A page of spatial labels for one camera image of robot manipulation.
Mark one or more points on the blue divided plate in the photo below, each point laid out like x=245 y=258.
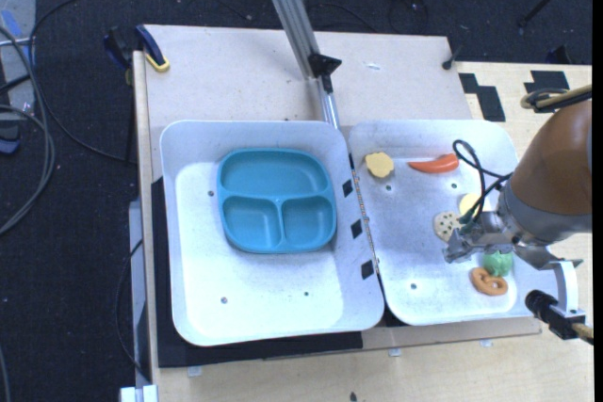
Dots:
x=275 y=202

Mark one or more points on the pale yellow round toy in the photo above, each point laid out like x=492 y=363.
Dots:
x=468 y=204

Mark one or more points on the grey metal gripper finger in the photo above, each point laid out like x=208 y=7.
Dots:
x=454 y=249

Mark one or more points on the green toy broccoli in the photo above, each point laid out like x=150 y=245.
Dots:
x=497 y=263

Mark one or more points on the pale wood board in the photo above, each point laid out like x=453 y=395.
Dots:
x=235 y=75

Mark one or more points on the black cylinder on white bracket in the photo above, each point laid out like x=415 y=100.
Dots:
x=563 y=292

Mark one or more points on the beige dotted toy biscuit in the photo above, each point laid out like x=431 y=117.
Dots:
x=444 y=225

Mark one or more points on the orange toy pretzel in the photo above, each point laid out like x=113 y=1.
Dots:
x=490 y=283

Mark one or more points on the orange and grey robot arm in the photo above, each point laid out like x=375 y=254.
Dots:
x=553 y=165

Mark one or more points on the orange toy carrot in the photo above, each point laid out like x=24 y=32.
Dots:
x=435 y=165

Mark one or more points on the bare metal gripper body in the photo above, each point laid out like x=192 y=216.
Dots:
x=492 y=233

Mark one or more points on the yellow lumpy toy biscuit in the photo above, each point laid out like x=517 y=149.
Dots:
x=379 y=165

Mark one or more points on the white plastic tray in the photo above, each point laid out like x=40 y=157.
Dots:
x=264 y=292
x=414 y=245

